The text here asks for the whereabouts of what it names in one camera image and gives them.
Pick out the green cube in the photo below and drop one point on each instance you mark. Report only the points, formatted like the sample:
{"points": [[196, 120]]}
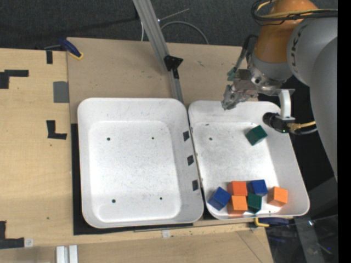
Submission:
{"points": [[254, 201], [256, 136]]}

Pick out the blue cube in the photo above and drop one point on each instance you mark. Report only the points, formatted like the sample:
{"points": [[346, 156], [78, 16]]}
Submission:
{"points": [[259, 187], [219, 199]]}

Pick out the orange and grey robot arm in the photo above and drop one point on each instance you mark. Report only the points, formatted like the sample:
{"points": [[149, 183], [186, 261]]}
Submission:
{"points": [[315, 53]]}

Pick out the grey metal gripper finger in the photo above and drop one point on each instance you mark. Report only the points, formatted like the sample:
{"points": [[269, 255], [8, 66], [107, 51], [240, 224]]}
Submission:
{"points": [[239, 98], [226, 99]]}

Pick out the white plastic tray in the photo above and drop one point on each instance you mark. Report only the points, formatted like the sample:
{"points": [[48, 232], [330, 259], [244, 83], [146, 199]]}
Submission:
{"points": [[131, 171], [233, 160]]}

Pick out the orange cube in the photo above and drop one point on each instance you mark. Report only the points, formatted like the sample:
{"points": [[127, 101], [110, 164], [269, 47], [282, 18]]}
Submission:
{"points": [[238, 204], [277, 196], [238, 188]]}

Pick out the black cylinder on white bracket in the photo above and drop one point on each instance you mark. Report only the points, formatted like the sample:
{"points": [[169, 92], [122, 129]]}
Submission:
{"points": [[277, 122]]}

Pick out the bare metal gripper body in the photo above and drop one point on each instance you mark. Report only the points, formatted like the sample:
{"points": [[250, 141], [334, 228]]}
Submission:
{"points": [[246, 82]]}

